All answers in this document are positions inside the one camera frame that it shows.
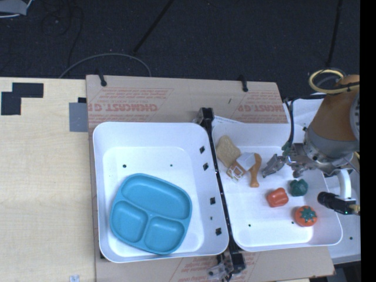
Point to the brown cardboard board red print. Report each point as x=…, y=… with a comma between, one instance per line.
x=176, y=104

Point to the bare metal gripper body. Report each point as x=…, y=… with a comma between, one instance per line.
x=308, y=159

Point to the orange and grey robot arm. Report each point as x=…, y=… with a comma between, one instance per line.
x=335, y=119

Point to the black cylinder on white bracket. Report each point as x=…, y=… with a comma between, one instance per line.
x=335, y=201

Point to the blue divided plate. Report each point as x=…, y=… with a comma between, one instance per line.
x=149, y=213

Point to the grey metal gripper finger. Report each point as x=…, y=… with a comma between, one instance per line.
x=273, y=165
x=298, y=172

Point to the tan toast slice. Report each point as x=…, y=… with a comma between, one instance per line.
x=226, y=151

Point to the thin black rod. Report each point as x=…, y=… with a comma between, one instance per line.
x=222, y=192

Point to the tan toy drumstick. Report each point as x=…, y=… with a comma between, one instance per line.
x=254, y=176

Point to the orange toy tomato green top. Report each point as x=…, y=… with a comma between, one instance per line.
x=305, y=216

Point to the green toy bell pepper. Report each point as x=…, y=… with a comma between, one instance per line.
x=298, y=187

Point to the orange toy bell pepper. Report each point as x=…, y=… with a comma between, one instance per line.
x=277, y=197

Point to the white plastic tray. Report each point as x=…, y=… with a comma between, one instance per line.
x=264, y=231
x=152, y=154

